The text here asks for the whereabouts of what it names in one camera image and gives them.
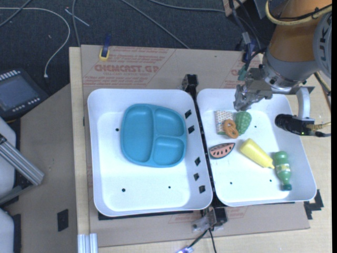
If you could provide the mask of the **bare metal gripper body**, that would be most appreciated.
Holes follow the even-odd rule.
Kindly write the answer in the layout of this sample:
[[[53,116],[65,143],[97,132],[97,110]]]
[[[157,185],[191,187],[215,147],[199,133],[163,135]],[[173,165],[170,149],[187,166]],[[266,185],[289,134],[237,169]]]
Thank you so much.
[[[271,99],[273,94],[288,94],[293,83],[272,68],[251,68],[244,84],[245,100]]]

